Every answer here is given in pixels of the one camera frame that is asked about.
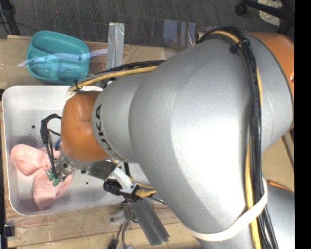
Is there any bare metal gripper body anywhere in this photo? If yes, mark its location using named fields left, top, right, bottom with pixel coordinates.
left=51, top=155, right=76, bottom=182

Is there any pink cloth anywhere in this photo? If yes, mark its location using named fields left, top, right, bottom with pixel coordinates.
left=10, top=143, right=74, bottom=211

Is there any brown cardboard board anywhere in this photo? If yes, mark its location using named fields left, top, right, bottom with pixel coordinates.
left=0, top=34, right=295, bottom=249

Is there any white plastic tray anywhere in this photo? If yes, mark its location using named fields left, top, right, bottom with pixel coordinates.
left=1, top=85, right=156, bottom=217

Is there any teal divided plate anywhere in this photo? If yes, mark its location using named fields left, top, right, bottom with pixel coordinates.
left=26, top=30, right=91, bottom=86

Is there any white cloth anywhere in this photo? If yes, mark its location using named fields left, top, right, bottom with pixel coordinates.
left=250, top=0, right=284, bottom=27

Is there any black office chair base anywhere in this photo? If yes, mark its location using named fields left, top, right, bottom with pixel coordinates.
left=234, top=0, right=295, bottom=35

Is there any black cylinder on white bracket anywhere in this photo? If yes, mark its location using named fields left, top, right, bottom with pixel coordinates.
left=103, top=162, right=142, bottom=201

